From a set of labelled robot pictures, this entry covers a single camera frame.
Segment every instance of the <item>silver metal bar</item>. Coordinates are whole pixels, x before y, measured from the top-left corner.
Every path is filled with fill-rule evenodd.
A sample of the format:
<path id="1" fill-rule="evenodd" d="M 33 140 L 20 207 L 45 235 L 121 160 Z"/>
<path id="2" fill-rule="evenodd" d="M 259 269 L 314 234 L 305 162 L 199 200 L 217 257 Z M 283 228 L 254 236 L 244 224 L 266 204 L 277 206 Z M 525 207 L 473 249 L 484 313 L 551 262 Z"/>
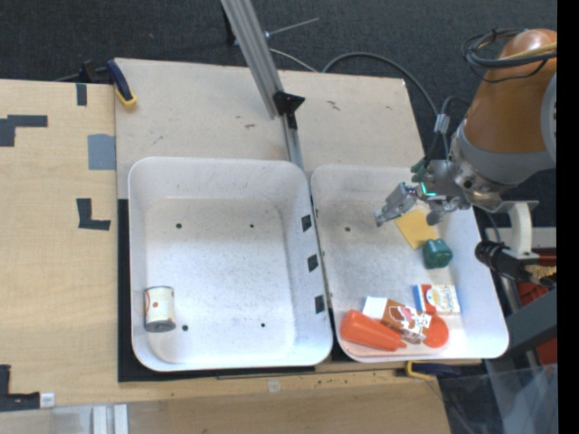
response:
<path id="1" fill-rule="evenodd" d="M 235 37 L 242 49 L 253 79 L 260 91 L 271 118 L 280 116 L 284 129 L 289 160 L 303 169 L 298 131 L 290 127 L 285 114 L 280 114 L 273 96 L 284 91 L 280 76 L 273 63 L 266 37 L 253 9 L 251 0 L 221 0 L 223 10 L 229 18 Z"/>

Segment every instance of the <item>red circle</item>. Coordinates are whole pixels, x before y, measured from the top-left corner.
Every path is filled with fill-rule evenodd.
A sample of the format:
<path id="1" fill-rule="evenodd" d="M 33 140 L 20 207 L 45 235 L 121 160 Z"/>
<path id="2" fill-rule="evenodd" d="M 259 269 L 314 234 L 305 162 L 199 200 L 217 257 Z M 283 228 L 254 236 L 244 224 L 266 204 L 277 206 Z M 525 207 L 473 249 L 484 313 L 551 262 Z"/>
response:
<path id="1" fill-rule="evenodd" d="M 429 347 L 442 347 L 449 340 L 449 327 L 437 315 L 433 315 L 424 343 Z"/>

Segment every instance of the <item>can label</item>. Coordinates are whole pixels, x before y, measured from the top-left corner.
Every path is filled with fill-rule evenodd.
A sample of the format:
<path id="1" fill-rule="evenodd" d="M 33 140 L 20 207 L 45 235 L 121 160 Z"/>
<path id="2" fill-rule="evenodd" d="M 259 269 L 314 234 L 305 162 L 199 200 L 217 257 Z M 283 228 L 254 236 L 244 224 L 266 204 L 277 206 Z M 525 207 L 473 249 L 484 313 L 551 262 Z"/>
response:
<path id="1" fill-rule="evenodd" d="M 145 290 L 145 329 L 151 333 L 164 333 L 176 328 L 175 291 L 169 286 Z"/>

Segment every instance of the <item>small box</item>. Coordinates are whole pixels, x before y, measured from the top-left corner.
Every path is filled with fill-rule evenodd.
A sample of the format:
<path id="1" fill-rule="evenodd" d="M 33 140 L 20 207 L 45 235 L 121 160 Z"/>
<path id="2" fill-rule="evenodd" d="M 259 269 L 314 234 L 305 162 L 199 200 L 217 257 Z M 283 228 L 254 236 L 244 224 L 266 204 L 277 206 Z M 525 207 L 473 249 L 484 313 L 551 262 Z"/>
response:
<path id="1" fill-rule="evenodd" d="M 460 313 L 459 298 L 453 285 L 415 285 L 416 307 L 428 314 L 453 315 Z"/>
<path id="2" fill-rule="evenodd" d="M 432 318 L 386 297 L 367 297 L 362 313 L 401 331 L 402 339 L 413 344 L 419 344 L 426 338 Z"/>

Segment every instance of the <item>yellow sponge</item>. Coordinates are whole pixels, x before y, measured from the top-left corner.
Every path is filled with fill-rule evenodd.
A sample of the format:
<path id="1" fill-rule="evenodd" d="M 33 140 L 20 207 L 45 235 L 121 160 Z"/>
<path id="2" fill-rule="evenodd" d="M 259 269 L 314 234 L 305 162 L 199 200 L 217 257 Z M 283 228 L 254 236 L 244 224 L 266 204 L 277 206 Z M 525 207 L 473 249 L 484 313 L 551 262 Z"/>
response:
<path id="1" fill-rule="evenodd" d="M 427 240 L 438 238 L 436 230 L 426 222 L 426 214 L 420 209 L 394 219 L 394 223 L 414 250 L 420 248 Z"/>

